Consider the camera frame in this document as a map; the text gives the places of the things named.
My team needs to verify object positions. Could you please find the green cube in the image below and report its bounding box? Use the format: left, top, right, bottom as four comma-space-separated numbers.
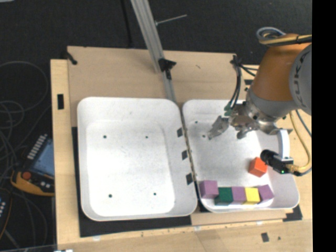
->
214, 187, 234, 206

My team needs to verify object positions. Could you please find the purple cube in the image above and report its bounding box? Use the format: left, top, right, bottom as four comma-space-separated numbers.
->
232, 186, 247, 204
258, 184, 275, 202
198, 180, 219, 200

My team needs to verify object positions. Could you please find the brown cardboard board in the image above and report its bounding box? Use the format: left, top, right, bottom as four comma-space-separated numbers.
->
67, 45, 289, 226

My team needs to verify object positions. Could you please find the thin black and white rod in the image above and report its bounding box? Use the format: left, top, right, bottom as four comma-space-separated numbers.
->
180, 106, 200, 194

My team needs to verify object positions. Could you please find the orange cube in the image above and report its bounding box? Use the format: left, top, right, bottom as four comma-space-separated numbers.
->
248, 156, 268, 178

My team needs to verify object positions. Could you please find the yellow cube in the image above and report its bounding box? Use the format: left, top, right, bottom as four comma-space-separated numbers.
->
244, 187, 261, 205

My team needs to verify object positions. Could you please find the black cylinder on white bracket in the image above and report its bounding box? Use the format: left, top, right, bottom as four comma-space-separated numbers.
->
260, 129, 295, 175

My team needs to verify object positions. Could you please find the white plastic tray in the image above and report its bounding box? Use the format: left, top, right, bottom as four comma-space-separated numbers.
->
77, 96, 198, 222
182, 99, 300, 214

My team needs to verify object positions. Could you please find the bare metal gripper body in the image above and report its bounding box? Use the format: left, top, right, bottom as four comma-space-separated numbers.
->
228, 101, 279, 135

